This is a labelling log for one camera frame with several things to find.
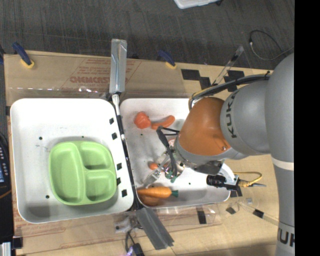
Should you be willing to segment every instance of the toy vegetable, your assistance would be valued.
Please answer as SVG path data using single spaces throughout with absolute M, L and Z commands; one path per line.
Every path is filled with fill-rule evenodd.
M 144 129 L 148 128 L 151 125 L 151 121 L 149 117 L 146 115 L 146 113 L 141 111 L 135 116 L 134 124 L 138 128 Z
M 178 190 L 171 191 L 166 186 L 156 186 L 137 190 L 139 196 L 148 196 L 154 198 L 168 198 L 171 195 L 178 197 Z
M 154 122 L 153 124 L 151 124 L 151 128 L 153 130 L 158 129 L 159 126 L 163 126 L 163 127 L 167 128 L 170 125 L 172 125 L 175 120 L 176 119 L 173 115 L 169 115 L 163 122 Z

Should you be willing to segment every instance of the white object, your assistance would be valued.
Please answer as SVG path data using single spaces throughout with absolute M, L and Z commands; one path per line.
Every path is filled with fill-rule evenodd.
M 180 9 L 186 9 L 196 6 L 205 6 L 210 3 L 218 2 L 219 0 L 174 0 Z
M 17 208 L 30 223 L 113 214 L 134 200 L 125 153 L 113 106 L 102 99 L 24 98 L 10 110 Z M 66 141 L 94 141 L 106 146 L 121 183 L 101 203 L 70 207 L 58 201 L 49 176 L 50 150 Z
M 134 124 L 138 112 L 145 112 L 152 122 L 158 122 L 169 115 L 175 117 L 169 128 L 180 130 L 189 113 L 187 98 L 130 98 L 120 105 L 122 123 L 128 147 L 132 175 L 135 185 L 142 186 L 145 178 L 152 172 L 148 162 L 155 162 L 166 150 L 157 132 L 150 127 L 139 129 Z M 179 196 L 170 196 L 156 208 L 186 207 L 219 203 L 227 200 L 230 191 L 207 185 L 207 175 L 185 168 L 174 183 L 164 173 L 154 183 L 171 190 L 179 190 Z

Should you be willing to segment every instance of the dark gray floor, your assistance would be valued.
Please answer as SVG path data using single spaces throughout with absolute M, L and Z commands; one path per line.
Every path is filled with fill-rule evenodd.
M 270 69 L 294 46 L 294 0 L 223 0 L 221 5 L 179 9 L 174 0 L 2 0 L 0 43 L 25 49 L 110 56 L 111 39 L 127 40 L 128 57 L 155 60 L 158 50 L 176 62 L 224 66 L 239 45 L 246 58 L 237 67 Z M 0 70 L 0 132 L 6 133 L 3 68 Z

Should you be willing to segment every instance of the green divided tray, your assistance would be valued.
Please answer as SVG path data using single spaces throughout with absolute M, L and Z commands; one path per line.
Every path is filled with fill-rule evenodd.
M 117 176 L 110 151 L 92 141 L 55 145 L 49 155 L 54 196 L 66 205 L 89 205 L 110 199 L 117 190 Z

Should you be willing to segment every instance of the cardboard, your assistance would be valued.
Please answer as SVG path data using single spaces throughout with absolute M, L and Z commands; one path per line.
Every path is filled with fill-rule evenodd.
M 7 106 L 21 98 L 103 98 L 109 91 L 108 57 L 27 52 L 35 62 L 33 69 L 25 68 L 18 55 L 4 56 Z M 121 95 L 121 100 L 190 97 L 201 89 L 200 82 L 184 80 L 181 69 L 198 70 L 201 77 L 208 77 L 213 82 L 223 67 L 177 63 L 177 68 L 171 69 L 162 61 L 128 59 L 126 92 Z M 246 76 L 266 73 L 265 70 L 233 69 L 243 71 Z M 228 95 L 229 92 L 224 91 L 217 97 L 225 99 Z M 12 156 L 9 117 L 8 133 Z M 116 232 L 115 229 L 115 222 L 127 217 L 125 213 L 44 224 L 24 221 L 16 205 L 12 158 L 10 163 L 15 236 L 23 237 L 23 248 L 17 250 L 17 255 L 125 255 L 125 233 Z M 232 248 L 258 248 L 264 245 L 268 246 L 267 251 L 272 250 L 270 245 L 275 245 L 277 238 L 279 201 L 271 157 L 254 156 L 242 160 L 227 160 L 226 163 L 237 172 L 261 172 L 261 183 L 267 187 L 244 188 L 241 197 L 202 206 L 208 221 L 206 225 L 199 224 L 196 207 L 185 211 L 158 211 L 160 220 L 175 242 L 172 248 L 157 251 L 143 230 L 135 230 L 133 236 L 147 255 L 198 255 L 201 252 L 208 252 L 203 255 L 215 255 L 211 252 L 228 252 Z M 257 217 L 253 214 L 255 209 L 264 212 L 269 218 Z

